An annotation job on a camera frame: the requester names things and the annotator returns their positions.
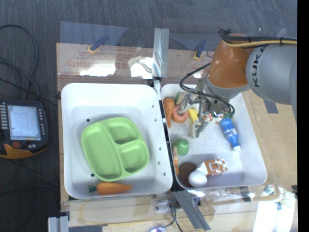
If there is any blue bottle with white cap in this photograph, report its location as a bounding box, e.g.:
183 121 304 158
219 117 242 152

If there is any green bell pepper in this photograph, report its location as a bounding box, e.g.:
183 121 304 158
172 138 189 157

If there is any green divided plate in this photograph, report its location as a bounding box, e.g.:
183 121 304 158
80 116 150 182

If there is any white plastic tray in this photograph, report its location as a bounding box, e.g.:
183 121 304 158
160 83 268 191
60 82 174 200

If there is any brown cardboard board, red print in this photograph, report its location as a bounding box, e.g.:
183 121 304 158
56 42 298 227

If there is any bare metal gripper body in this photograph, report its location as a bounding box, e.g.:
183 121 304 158
178 92 230 121

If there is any yellow banana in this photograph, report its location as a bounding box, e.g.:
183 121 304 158
188 108 199 123

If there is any orange carrot with green top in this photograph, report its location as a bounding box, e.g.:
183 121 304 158
88 181 133 195

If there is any tan bread slice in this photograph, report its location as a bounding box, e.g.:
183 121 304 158
172 146 180 176

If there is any pink and orange doughnut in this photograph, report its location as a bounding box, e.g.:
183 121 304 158
170 105 190 124

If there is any dark green toy food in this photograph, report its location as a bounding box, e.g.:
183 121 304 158
174 92 187 105

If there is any white egg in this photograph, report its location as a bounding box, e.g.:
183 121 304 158
188 170 209 188

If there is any orange and white patterned packet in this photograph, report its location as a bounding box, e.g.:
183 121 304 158
202 113 225 124

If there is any orange tapered toy food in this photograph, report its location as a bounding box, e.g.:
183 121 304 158
163 97 176 129

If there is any brown round biscuit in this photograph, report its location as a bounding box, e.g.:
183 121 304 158
178 162 198 188

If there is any orange and white carton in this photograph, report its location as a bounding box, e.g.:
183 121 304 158
196 159 229 178

